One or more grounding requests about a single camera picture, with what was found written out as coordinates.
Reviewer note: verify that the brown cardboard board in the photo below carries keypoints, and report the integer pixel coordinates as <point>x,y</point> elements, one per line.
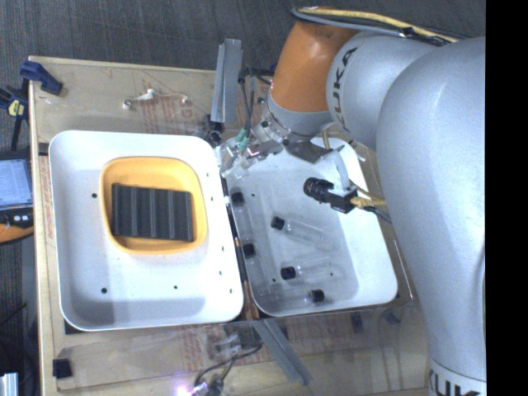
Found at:
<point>103,97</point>

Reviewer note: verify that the clear plastic bottle black cap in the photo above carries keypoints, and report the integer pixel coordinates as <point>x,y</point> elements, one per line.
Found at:
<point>288,273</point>
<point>238,198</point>
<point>278,223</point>
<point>317,295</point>
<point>249,250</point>

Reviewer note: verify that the white plastic tray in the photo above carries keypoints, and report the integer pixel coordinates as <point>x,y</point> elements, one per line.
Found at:
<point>363,262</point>
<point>136,291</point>

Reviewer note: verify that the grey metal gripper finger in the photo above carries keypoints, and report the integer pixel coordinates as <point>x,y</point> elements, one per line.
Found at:
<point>230,161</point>
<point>243,164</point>

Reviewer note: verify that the black cylinder on white bracket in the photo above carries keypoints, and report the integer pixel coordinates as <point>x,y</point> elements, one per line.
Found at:
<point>326,192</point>

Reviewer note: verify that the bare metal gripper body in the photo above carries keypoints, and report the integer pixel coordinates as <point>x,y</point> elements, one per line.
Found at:
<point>266,140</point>

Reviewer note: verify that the black ribbed block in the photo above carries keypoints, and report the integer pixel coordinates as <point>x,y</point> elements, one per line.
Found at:
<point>152,213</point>

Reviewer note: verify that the orange square bowl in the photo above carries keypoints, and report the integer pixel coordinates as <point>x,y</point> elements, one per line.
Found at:
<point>156,169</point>

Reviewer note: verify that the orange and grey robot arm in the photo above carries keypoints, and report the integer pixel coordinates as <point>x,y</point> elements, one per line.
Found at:
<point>429,147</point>

